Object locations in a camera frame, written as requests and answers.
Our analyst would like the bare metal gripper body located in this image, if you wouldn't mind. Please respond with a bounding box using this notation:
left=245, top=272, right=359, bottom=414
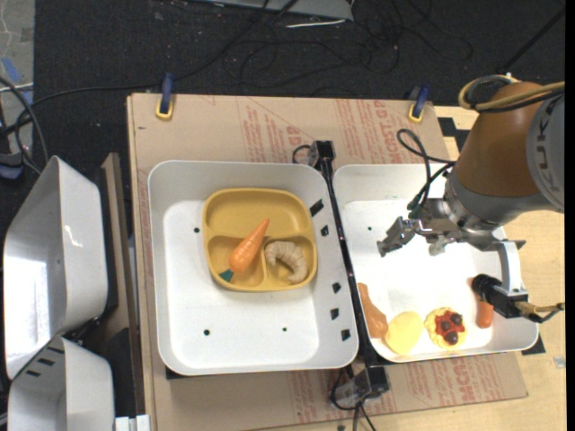
left=407, top=198, right=478, bottom=245

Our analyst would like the white plastic tray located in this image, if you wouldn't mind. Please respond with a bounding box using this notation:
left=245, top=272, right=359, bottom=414
left=147, top=159, right=360, bottom=377
left=332, top=163, right=540, bottom=365

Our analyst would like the thin black rod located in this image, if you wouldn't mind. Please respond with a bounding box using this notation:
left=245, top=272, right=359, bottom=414
left=320, top=159, right=377, bottom=369

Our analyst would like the orange chicken drumstick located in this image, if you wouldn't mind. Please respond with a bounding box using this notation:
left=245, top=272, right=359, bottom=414
left=357, top=281, right=390, bottom=340

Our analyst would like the yellow spaghetti with meatballs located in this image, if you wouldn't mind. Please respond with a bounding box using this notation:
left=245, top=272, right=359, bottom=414
left=423, top=306, right=468, bottom=351

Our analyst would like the orange sausage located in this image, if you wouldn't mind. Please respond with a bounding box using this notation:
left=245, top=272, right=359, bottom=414
left=474, top=297, right=495, bottom=330

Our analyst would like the pale yellow potato slice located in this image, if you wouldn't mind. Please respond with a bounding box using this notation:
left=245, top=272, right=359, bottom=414
left=384, top=311, right=426, bottom=356

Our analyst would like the beige croissant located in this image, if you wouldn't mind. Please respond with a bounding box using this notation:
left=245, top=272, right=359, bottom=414
left=263, top=239, right=309, bottom=286

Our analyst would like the yellow divided plate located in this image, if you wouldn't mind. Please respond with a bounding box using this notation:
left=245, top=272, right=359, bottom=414
left=201, top=188, right=319, bottom=294

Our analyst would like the orange carrot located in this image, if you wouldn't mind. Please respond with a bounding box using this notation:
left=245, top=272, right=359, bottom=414
left=218, top=217, right=271, bottom=284

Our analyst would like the brown cardboard board, red print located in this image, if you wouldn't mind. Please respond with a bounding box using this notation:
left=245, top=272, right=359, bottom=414
left=126, top=92, right=529, bottom=431

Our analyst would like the black cylinder on white bracket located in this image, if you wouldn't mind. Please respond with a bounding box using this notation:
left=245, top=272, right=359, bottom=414
left=471, top=239, right=531, bottom=320

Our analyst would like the black block with thin wires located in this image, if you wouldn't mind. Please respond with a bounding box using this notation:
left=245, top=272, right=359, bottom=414
left=332, top=365, right=391, bottom=407
left=308, top=139, right=336, bottom=171

